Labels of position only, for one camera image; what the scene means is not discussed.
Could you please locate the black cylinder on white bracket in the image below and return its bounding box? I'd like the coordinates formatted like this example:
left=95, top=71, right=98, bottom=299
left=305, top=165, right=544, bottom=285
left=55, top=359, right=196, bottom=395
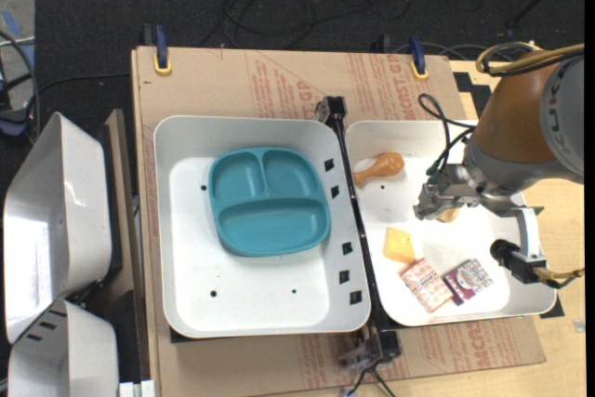
left=489, top=205, right=549, bottom=285

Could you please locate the purple patterned packet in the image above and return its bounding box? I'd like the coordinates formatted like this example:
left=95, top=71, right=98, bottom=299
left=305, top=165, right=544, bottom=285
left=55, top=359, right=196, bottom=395
left=442, top=258, right=495, bottom=307

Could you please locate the thin black rod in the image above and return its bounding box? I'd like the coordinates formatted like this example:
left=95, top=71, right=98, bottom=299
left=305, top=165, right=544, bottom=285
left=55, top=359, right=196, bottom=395
left=332, top=115, right=388, bottom=332

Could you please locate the blue divided plate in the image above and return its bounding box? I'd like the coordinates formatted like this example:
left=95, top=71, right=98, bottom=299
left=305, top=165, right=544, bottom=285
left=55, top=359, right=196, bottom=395
left=206, top=146, right=333, bottom=258

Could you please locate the yellow cheese wedge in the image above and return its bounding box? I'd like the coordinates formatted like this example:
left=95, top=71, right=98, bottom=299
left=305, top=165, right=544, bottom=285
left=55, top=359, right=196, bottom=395
left=382, top=226, right=417, bottom=265

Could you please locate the tan toy chicken drumstick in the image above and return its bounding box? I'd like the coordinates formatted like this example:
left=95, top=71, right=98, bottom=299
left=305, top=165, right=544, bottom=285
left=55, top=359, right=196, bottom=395
left=352, top=152, right=406, bottom=189

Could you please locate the brown cardboard board red print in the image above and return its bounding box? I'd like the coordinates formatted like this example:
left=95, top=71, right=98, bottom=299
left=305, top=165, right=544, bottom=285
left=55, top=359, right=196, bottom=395
left=130, top=45, right=548, bottom=397

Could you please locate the pink patterned packet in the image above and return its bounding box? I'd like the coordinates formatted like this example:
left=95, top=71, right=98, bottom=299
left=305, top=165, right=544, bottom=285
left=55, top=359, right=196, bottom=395
left=400, top=258, right=455, bottom=314

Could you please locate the black block with thin wires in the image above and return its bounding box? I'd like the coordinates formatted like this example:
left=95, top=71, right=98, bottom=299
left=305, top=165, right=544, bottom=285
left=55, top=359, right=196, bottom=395
left=317, top=95, right=349, bottom=126
left=337, top=327, right=403, bottom=372

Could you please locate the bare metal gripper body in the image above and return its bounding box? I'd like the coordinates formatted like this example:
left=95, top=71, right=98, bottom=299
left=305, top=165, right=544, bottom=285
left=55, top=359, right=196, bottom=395
left=419, top=164, right=484, bottom=211

